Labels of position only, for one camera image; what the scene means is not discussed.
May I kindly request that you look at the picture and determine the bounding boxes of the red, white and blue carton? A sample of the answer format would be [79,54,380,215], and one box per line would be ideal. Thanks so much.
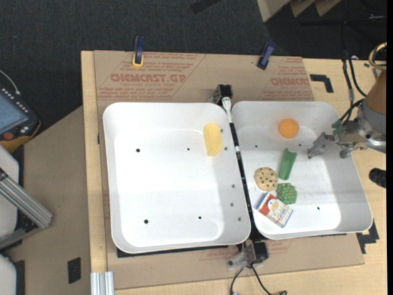
[255,192,294,229]

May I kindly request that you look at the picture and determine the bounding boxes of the orange ball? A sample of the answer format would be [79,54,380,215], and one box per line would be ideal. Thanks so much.
[278,118,300,140]

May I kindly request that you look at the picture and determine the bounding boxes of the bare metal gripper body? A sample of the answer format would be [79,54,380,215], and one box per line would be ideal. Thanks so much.
[333,122,387,154]

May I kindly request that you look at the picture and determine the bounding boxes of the yellow potato chip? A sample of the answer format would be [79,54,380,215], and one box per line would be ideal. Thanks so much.
[203,122,224,157]

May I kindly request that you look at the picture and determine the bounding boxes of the tan chocolate chip biscuit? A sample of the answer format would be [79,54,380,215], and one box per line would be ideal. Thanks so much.
[253,167,279,192]

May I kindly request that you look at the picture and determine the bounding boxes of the brown cardboard board, red print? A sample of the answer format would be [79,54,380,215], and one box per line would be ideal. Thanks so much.
[93,50,367,290]

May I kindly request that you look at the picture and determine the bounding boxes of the green celery stick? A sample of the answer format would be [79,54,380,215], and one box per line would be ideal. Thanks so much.
[278,147,298,181]

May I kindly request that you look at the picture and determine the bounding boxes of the green grapes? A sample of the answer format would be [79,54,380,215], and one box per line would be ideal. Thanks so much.
[275,182,298,205]

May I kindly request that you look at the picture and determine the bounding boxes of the thin black and white rod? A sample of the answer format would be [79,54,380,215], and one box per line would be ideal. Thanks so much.
[221,96,257,243]

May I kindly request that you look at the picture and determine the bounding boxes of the white plastic tray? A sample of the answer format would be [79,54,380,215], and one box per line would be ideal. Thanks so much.
[102,101,252,254]
[230,100,373,241]

